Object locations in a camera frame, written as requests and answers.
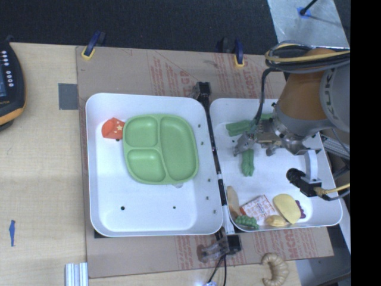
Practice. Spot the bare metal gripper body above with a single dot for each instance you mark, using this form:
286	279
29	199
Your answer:
268	133

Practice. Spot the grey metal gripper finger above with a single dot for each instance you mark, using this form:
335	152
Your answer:
241	145
271	150

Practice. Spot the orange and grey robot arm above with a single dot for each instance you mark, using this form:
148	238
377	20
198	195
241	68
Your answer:
300	100

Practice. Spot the green asparagus bundle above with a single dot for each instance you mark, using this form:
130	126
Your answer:
247	164
238	127

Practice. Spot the white plastic tray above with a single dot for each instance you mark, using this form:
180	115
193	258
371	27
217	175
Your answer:
149	213
268	177

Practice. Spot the thin black and white rod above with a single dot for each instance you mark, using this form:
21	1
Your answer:
215	153

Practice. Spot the tan bread slice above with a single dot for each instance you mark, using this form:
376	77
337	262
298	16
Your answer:
233	201

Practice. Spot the large yellow taco shell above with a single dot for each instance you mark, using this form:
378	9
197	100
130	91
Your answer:
287	207

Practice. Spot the orange and white packet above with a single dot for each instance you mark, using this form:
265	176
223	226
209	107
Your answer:
258	208

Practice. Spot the purple grapes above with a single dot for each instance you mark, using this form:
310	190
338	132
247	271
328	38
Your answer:
301	211

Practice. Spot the small yellow dumpling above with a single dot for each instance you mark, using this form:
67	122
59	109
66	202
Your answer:
276	221

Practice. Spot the green grapes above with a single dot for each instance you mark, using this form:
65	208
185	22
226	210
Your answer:
246	221

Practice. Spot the green divided plate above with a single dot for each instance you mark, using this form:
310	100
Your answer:
166	150

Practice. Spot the tan croissant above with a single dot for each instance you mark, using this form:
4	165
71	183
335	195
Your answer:
279	268

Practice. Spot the red packet with yellow stars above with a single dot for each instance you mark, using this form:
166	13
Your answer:
110	128

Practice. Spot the brown cardboard board red print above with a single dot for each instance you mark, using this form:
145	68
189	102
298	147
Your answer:
125	70

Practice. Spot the black cylinder on white bracket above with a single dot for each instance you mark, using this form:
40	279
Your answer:
300	181

